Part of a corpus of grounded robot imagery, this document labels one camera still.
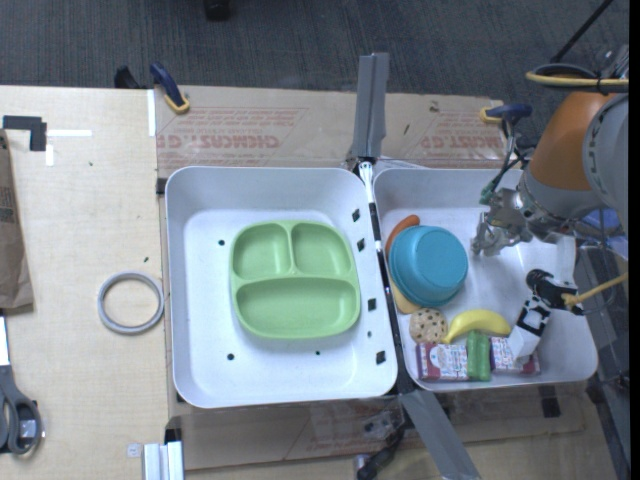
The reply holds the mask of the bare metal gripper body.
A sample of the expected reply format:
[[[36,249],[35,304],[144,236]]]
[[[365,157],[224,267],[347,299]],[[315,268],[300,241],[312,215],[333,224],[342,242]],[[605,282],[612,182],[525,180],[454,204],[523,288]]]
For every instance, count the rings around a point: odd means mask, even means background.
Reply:
[[[532,241],[534,238],[521,213],[521,201],[515,189],[501,188],[491,195],[485,221],[501,241]]]

